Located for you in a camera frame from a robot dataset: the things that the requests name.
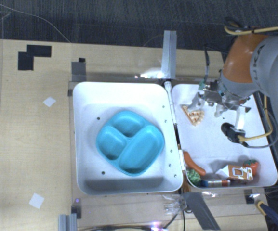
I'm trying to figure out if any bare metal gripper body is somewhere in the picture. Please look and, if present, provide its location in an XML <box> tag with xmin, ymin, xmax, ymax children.
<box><xmin>197</xmin><ymin>80</ymin><xmax>246</xmax><ymax>110</ymax></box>

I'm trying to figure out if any toy pizza slice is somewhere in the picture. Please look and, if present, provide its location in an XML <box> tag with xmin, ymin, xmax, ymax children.
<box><xmin>181</xmin><ymin>104</ymin><xmax>205</xmax><ymax>127</ymax></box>

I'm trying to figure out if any white plastic tray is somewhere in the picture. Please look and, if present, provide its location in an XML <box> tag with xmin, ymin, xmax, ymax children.
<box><xmin>171</xmin><ymin>83</ymin><xmax>278</xmax><ymax>190</ymax></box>
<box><xmin>72</xmin><ymin>81</ymin><xmax>184</xmax><ymax>196</ymax></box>

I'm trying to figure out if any orange toy sausage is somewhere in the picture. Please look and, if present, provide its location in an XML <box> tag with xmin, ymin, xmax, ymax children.
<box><xmin>183</xmin><ymin>150</ymin><xmax>207</xmax><ymax>177</ymax></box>

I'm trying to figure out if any orange toy carrot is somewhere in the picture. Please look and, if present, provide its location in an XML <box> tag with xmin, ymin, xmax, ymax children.
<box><xmin>242</xmin><ymin>159</ymin><xmax>260</xmax><ymax>177</ymax></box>

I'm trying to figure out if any orange and white carton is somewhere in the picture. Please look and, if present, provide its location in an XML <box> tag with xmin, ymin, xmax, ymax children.
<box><xmin>219</xmin><ymin>164</ymin><xmax>254</xmax><ymax>184</ymax></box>

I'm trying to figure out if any green toy broccoli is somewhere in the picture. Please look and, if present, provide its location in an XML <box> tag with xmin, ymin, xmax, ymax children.
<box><xmin>186</xmin><ymin>168</ymin><xmax>201</xmax><ymax>186</ymax></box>

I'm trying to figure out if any blue divided plate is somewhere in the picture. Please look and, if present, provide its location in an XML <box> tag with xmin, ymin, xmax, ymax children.
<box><xmin>95</xmin><ymin>110</ymin><xmax>166</xmax><ymax>177</ymax></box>

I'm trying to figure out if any black cylinder on white bracket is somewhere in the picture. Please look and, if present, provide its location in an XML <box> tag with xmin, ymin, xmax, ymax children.
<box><xmin>220</xmin><ymin>104</ymin><xmax>252</xmax><ymax>144</ymax></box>

